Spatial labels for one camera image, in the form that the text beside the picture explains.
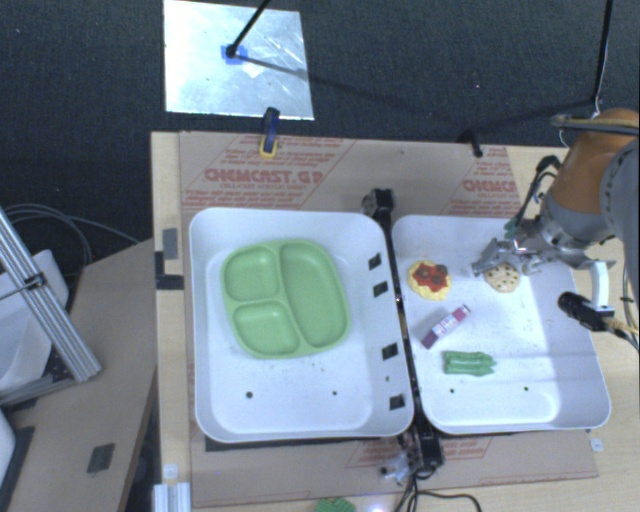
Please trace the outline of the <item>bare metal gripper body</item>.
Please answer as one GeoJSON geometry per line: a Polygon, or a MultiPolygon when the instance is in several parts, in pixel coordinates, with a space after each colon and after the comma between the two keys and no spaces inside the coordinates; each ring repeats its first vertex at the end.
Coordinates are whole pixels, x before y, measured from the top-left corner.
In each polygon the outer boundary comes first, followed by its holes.
{"type": "Polygon", "coordinates": [[[519,258],[523,253],[536,252],[544,257],[544,264],[562,262],[568,266],[587,266],[592,259],[586,255],[590,242],[578,240],[552,221],[522,221],[505,227],[505,240],[510,252],[519,258]]]}

